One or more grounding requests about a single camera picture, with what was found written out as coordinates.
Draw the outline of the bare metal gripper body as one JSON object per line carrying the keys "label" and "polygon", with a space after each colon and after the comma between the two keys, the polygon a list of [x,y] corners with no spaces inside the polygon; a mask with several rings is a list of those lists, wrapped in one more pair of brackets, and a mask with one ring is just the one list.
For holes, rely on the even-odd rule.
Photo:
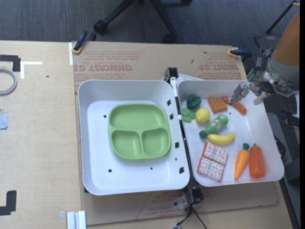
{"label": "bare metal gripper body", "polygon": [[283,81],[280,78],[260,78],[259,76],[251,76],[248,79],[249,88],[255,92],[256,95],[263,93],[268,95],[280,94],[289,97],[294,91],[298,90],[298,84]]}

